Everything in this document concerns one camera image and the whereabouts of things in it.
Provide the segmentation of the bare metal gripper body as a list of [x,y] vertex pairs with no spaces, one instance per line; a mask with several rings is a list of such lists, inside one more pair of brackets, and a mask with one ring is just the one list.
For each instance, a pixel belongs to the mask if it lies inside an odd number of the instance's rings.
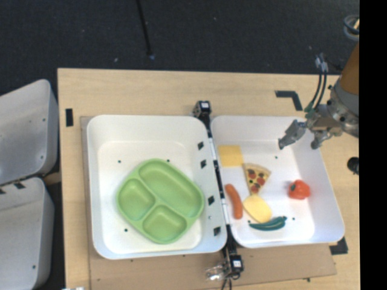
[[341,103],[328,101],[305,114],[307,127],[314,132],[326,132],[335,136],[343,132],[359,136],[359,118]]

